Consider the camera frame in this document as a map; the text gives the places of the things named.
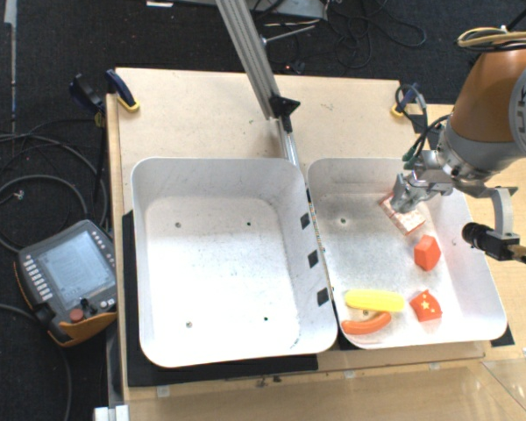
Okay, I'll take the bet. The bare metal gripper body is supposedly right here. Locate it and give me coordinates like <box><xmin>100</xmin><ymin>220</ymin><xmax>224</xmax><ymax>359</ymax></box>
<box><xmin>405</xmin><ymin>148</ymin><xmax>460</xmax><ymax>201</ymax></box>

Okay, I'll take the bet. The red and white carton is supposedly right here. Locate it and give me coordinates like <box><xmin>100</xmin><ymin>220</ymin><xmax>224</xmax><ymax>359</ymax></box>
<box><xmin>379</xmin><ymin>194</ymin><xmax>427</xmax><ymax>237</ymax></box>

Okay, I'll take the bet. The orange-red block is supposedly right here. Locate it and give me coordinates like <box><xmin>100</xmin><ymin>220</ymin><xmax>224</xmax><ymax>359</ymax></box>
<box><xmin>413</xmin><ymin>234</ymin><xmax>443</xmax><ymax>273</ymax></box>

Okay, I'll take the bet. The white plastic tray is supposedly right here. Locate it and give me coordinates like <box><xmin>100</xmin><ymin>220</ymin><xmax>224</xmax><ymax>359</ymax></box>
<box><xmin>130</xmin><ymin>155</ymin><xmax>339</xmax><ymax>369</ymax></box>
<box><xmin>306</xmin><ymin>156</ymin><xmax>508</xmax><ymax>351</ymax></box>

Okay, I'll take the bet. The red slice with yellow stars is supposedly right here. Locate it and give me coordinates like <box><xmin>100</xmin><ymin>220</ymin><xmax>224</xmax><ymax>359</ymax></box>
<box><xmin>409</xmin><ymin>289</ymin><xmax>444</xmax><ymax>323</ymax></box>

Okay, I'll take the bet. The yellow corn cob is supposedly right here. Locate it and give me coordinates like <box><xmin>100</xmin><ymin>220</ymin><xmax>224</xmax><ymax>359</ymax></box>
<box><xmin>344</xmin><ymin>289</ymin><xmax>407</xmax><ymax>314</ymax></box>

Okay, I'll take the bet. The orange sausage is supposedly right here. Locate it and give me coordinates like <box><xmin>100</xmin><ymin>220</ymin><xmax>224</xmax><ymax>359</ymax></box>
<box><xmin>340</xmin><ymin>310</ymin><xmax>394</xmax><ymax>337</ymax></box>

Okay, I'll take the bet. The pale wood board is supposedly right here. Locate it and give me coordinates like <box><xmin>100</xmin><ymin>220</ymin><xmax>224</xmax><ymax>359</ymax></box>
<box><xmin>113</xmin><ymin>66</ymin><xmax>487</xmax><ymax>403</ymax></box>

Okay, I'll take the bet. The black cylinder on white bracket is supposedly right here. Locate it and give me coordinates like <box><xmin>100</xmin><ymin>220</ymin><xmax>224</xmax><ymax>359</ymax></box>
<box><xmin>460</xmin><ymin>185</ymin><xmax>522</xmax><ymax>262</ymax></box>

